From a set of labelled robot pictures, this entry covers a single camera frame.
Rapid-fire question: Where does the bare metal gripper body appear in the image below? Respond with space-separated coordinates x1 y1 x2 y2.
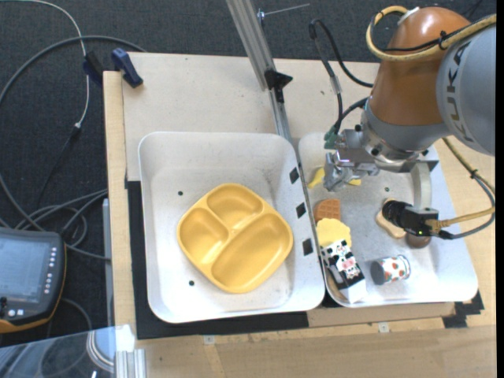
332 124 421 175

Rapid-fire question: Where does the yellow banana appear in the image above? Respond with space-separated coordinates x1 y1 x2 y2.
306 166 363 190

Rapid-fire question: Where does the brown waffle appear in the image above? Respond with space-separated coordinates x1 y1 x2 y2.
313 198 343 224

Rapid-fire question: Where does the yellow scalloped biscuit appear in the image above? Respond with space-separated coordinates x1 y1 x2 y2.
315 217 353 249

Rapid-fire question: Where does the beige bread slice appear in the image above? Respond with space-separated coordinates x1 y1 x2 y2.
375 207 407 239

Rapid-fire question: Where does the cow print milk carton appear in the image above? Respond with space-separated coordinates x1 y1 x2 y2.
319 239 368 305

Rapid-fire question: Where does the brown round toy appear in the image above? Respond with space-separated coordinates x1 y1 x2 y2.
405 232 432 250

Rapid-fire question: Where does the strawberry print can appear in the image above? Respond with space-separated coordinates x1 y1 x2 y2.
369 254 412 286

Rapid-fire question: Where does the yellow divided plate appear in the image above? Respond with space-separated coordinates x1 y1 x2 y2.
176 182 295 295

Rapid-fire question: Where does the white plastic tray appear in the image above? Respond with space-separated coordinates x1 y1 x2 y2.
297 132 480 309
137 131 328 324

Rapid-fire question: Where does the pale wood board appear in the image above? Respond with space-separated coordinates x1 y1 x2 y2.
120 51 458 328

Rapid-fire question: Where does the black cylinder on white bracket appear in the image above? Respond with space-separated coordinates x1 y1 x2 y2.
381 161 440 238

